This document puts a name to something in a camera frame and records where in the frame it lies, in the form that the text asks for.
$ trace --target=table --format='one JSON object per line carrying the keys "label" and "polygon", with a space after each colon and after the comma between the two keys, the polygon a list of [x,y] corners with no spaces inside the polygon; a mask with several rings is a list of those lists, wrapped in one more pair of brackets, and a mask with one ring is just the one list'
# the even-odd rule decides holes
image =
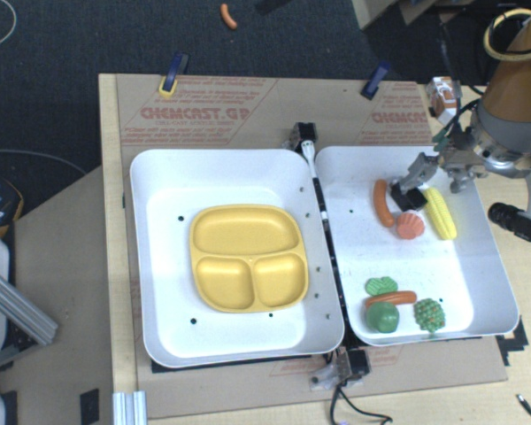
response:
{"label": "table", "polygon": [[[465,89],[465,99],[473,93]],[[127,263],[127,225],[122,207],[121,153],[119,147],[119,103],[117,76],[99,76],[101,135],[103,148],[104,209],[106,221],[106,250],[110,295],[112,382],[116,392],[138,389],[135,365],[135,342]],[[479,180],[477,187],[484,204],[494,200],[525,207],[527,192],[524,184],[490,176]],[[512,282],[529,345],[523,352],[510,354],[507,368],[509,380],[486,385],[396,393],[357,399],[366,411],[385,413],[394,423],[527,423],[516,394],[522,394],[531,404],[531,243],[519,240],[501,228],[492,231],[504,265]],[[172,424],[236,424],[236,423],[328,423],[327,401],[307,402],[288,406],[241,411],[190,415],[151,420],[157,425]],[[339,421],[358,423],[363,419],[343,402],[336,408]]]}

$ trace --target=small box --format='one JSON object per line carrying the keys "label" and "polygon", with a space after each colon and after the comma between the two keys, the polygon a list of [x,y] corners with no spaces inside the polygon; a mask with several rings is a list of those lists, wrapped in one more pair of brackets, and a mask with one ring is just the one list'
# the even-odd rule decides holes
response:
{"label": "small box", "polygon": [[452,79],[434,77],[427,85],[427,95],[435,117],[446,125],[457,114],[457,98]]}

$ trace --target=sausage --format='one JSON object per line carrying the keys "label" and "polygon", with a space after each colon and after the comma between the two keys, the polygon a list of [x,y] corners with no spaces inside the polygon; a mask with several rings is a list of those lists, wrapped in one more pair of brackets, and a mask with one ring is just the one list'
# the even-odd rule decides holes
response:
{"label": "sausage", "polygon": [[238,23],[232,19],[232,16],[228,12],[227,4],[222,4],[220,6],[220,16],[222,17],[222,20],[224,20],[224,23],[227,24],[228,28],[231,30],[236,30],[238,28]]}
{"label": "sausage", "polygon": [[375,208],[381,225],[384,227],[393,227],[396,222],[393,215],[389,211],[388,202],[386,201],[386,194],[388,192],[388,183],[385,180],[378,180],[373,186],[373,207]]}
{"label": "sausage", "polygon": [[366,299],[366,308],[375,302],[390,302],[393,305],[415,304],[417,302],[417,293],[415,291],[404,290],[371,296]]}

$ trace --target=toy food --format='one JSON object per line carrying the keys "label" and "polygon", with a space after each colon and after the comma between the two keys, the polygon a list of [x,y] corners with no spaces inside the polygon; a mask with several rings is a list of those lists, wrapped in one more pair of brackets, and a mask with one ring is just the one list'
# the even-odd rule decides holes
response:
{"label": "toy food", "polygon": [[393,227],[395,219],[389,211],[386,194],[388,192],[388,183],[385,180],[378,180],[373,186],[373,207],[384,227]]}
{"label": "toy food", "polygon": [[238,24],[232,19],[230,12],[228,12],[227,4],[222,4],[220,6],[220,16],[222,17],[222,20],[224,20],[224,23],[227,24],[228,28],[231,30],[236,30],[238,28]]}
{"label": "toy food", "polygon": [[391,293],[397,291],[397,282],[391,277],[372,277],[366,282],[366,293],[370,296],[378,296],[379,294]]}
{"label": "toy food", "polygon": [[425,209],[439,236],[442,239],[454,239],[457,237],[457,228],[441,192],[435,188],[429,188],[423,190],[423,195],[427,199]]}
{"label": "toy food", "polygon": [[417,302],[417,294],[415,291],[405,290],[372,296],[366,300],[366,307],[371,308],[379,302],[390,302],[393,305],[414,304]]}
{"label": "toy food", "polygon": [[425,232],[425,222],[418,212],[409,210],[397,218],[397,234],[402,239],[415,239]]}
{"label": "toy food", "polygon": [[415,321],[421,330],[427,330],[434,334],[438,329],[444,328],[444,310],[441,305],[433,299],[420,300],[414,306]]}
{"label": "toy food", "polygon": [[366,310],[366,322],[378,332],[395,332],[399,324],[399,311],[390,302],[377,302]]}

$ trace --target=white cable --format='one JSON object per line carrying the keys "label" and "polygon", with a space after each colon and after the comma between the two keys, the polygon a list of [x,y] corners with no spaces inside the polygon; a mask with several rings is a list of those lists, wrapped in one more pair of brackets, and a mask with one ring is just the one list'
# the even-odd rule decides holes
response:
{"label": "white cable", "polygon": [[16,29],[16,26],[18,25],[18,16],[16,15],[16,10],[14,10],[14,7],[8,2],[7,0],[0,0],[3,4],[5,4],[8,9],[12,12],[12,27],[10,28],[10,31],[2,38],[0,39],[0,44],[2,44],[4,41],[6,41],[10,36],[12,36],[12,33],[14,33],[14,30]]}

